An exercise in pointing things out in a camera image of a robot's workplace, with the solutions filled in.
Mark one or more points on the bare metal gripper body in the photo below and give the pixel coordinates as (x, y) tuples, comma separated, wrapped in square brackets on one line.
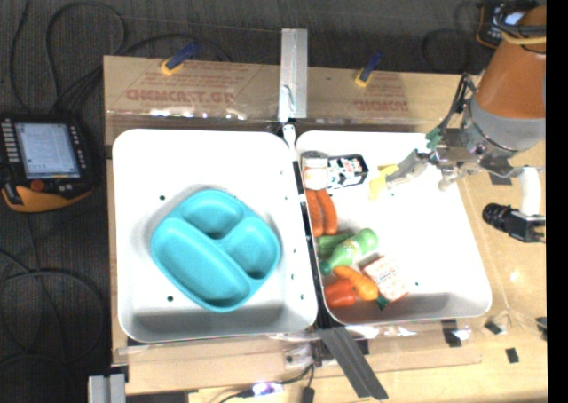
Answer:
[(461, 150)]

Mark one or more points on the orange carrot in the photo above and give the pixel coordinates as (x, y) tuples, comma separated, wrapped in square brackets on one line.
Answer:
[(361, 283)]

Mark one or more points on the green bottle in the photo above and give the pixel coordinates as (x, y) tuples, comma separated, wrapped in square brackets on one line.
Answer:
[(355, 248)]

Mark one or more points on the black and white carton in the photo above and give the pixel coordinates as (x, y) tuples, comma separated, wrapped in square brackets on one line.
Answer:
[(348, 171)]

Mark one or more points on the black cylinder on white bracket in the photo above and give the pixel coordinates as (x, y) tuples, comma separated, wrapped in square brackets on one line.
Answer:
[(510, 220)]

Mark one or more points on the brown cardboard board, red print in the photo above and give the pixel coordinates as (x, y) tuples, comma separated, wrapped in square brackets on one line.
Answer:
[(208, 90)]

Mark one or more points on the green cucumber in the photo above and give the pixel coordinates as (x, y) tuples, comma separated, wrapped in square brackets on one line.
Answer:
[(330, 241)]

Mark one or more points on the yellow banana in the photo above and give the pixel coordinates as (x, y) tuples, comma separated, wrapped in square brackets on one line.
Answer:
[(376, 188)]

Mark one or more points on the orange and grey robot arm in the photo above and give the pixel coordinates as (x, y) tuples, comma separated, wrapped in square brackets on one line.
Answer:
[(510, 81)]

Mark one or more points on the orange and white carton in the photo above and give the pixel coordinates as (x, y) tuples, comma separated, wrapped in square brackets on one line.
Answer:
[(386, 279)]

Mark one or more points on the red pepper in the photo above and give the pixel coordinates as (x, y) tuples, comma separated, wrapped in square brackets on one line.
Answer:
[(339, 294)]

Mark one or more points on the white plastic tray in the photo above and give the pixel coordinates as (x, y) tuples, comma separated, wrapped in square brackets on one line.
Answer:
[(199, 157), (430, 232)]

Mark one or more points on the orange sausage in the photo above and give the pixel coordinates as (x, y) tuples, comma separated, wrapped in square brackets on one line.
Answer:
[(329, 212), (314, 212)]

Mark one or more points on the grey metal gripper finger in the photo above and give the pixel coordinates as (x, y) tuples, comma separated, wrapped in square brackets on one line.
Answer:
[(412, 159), (401, 178)]

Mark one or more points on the blue divided plate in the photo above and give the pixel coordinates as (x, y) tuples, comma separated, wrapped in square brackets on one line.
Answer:
[(208, 255)]

